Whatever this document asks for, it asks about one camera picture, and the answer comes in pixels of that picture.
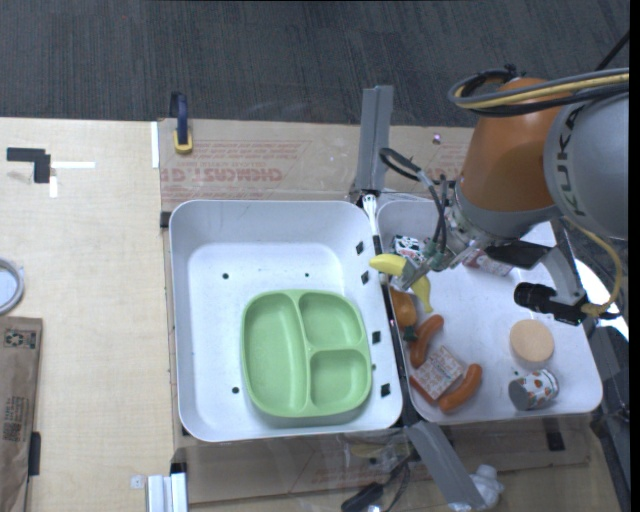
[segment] yellow banana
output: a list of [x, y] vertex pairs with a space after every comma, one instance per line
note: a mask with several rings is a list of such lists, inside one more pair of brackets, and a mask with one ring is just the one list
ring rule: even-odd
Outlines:
[[[378, 272], [391, 274], [392, 276], [402, 275], [402, 269], [404, 268], [405, 263], [406, 260], [404, 257], [399, 254], [390, 253], [378, 254], [369, 260], [369, 265], [375, 268]], [[422, 302], [424, 312], [431, 313], [433, 311], [429, 300], [429, 296], [431, 294], [431, 283], [429, 282], [429, 279], [427, 279], [427, 276], [422, 276], [413, 283], [411, 285], [411, 289]]]

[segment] wooden table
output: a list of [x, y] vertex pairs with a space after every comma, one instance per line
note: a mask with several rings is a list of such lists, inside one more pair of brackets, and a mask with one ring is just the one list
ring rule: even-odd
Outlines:
[[[5, 147], [45, 149], [58, 196], [32, 165], [0, 160], [0, 254], [24, 267], [11, 315], [44, 321], [35, 429], [40, 474], [29, 511], [142, 511], [136, 477], [167, 474], [174, 453], [160, 180], [151, 123], [0, 119]], [[619, 509], [598, 440], [587, 464], [500, 475], [496, 510]], [[337, 510], [351, 491], [220, 503], [198, 510]], [[450, 510], [432, 481], [396, 510]]]

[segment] round beige lid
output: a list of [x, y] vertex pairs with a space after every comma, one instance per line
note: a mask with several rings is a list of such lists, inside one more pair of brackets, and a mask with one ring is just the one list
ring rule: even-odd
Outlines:
[[541, 363], [549, 359], [555, 346], [553, 335], [547, 326], [533, 319], [520, 320], [513, 324], [509, 340], [516, 356], [531, 363]]

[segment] green plate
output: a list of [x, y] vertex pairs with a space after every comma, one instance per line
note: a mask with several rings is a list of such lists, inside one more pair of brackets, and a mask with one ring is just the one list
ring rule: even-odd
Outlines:
[[245, 307], [242, 369], [253, 403], [287, 418], [350, 411], [371, 390], [371, 356], [358, 309], [342, 295], [281, 290]]

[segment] tin can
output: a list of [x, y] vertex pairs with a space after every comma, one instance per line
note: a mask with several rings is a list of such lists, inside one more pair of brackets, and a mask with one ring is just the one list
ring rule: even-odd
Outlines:
[[509, 398], [519, 411], [540, 409], [558, 396], [559, 391], [558, 379], [546, 368], [509, 383]]

